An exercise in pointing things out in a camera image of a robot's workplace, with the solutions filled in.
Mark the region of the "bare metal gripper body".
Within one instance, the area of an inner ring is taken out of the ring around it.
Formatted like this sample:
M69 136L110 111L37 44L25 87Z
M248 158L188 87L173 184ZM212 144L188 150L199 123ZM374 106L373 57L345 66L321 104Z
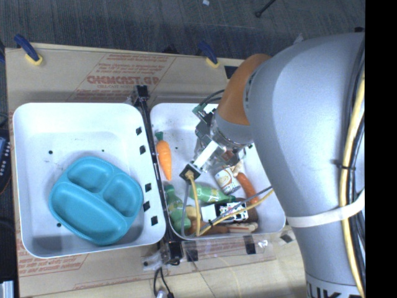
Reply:
M200 122L195 128L197 144L194 167L210 171L236 165L243 150L250 145L250 126L226 121L216 109L197 113Z

